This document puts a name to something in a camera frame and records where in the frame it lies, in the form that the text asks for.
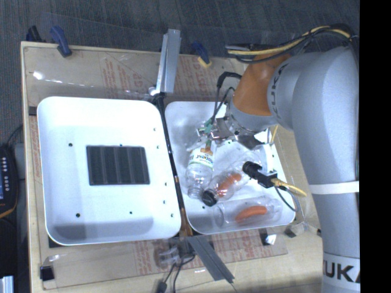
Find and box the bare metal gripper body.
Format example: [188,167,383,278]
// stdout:
[197,116,265,150]

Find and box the white plastic tray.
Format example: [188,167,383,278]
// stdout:
[36,95,183,247]
[164,101,298,236]

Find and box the clear plastic bottle white label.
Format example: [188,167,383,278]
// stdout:
[185,142,215,200]

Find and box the clear plastic bottle black cap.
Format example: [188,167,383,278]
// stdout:
[201,154,261,208]

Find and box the orange sausage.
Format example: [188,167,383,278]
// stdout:
[235,205,268,223]

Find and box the clear plastic bottle without cap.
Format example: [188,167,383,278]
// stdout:
[213,195,283,229]

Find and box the black ribbed rectangular mat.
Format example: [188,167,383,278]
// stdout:
[86,145,151,186]

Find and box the brown cardboard board red print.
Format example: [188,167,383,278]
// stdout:
[23,46,290,290]

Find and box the black cylinder on white bracket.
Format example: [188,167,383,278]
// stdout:
[242,143,279,189]

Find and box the black block with thin wires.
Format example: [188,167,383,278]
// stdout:
[176,238,196,258]

